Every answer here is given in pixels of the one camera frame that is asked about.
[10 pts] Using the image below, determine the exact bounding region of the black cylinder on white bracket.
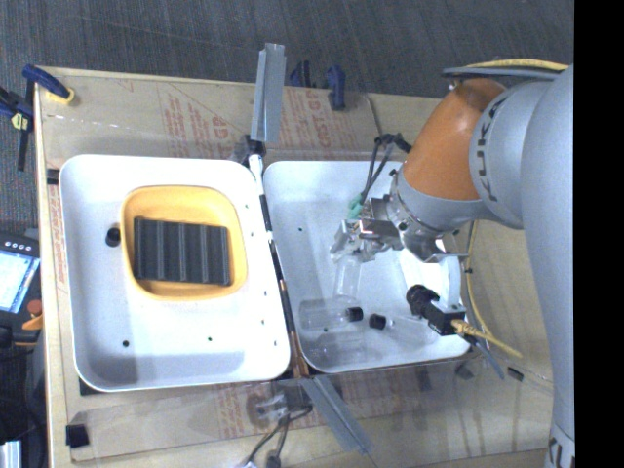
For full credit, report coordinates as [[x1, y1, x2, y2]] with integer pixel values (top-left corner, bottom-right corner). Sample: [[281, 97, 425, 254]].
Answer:
[[405, 253, 470, 337]]

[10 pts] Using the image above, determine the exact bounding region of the white plastic tray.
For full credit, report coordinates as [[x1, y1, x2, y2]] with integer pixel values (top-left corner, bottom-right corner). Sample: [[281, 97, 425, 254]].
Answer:
[[58, 153, 293, 394], [261, 159, 474, 375]]

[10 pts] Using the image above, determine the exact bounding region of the black block with thin wires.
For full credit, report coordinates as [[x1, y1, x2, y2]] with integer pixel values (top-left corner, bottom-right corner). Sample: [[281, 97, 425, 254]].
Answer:
[[232, 136, 267, 166]]

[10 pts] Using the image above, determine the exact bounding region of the clear plastic bottle black cap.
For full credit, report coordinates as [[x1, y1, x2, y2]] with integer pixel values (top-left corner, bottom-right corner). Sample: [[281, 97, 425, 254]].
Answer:
[[368, 312, 441, 348], [297, 297, 365, 332]]

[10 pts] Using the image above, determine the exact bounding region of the yellow plate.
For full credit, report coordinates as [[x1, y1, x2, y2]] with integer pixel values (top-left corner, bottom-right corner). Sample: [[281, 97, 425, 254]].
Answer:
[[119, 184, 249, 302]]

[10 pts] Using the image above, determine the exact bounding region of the brown cardboard board red print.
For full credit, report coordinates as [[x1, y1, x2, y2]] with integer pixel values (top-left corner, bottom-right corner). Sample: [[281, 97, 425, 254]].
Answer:
[[32, 65, 557, 465]]

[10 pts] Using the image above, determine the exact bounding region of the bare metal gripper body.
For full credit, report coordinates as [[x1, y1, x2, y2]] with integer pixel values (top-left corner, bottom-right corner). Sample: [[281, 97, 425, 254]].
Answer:
[[359, 195, 470, 264]]

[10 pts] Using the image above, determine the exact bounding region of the thin black and white rod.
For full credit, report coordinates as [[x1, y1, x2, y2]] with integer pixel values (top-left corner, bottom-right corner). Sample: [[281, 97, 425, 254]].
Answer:
[[247, 153, 304, 380]]

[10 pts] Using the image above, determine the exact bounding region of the black ribbed block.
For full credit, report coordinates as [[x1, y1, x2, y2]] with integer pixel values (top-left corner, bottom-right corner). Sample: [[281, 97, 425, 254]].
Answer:
[[132, 215, 232, 288]]

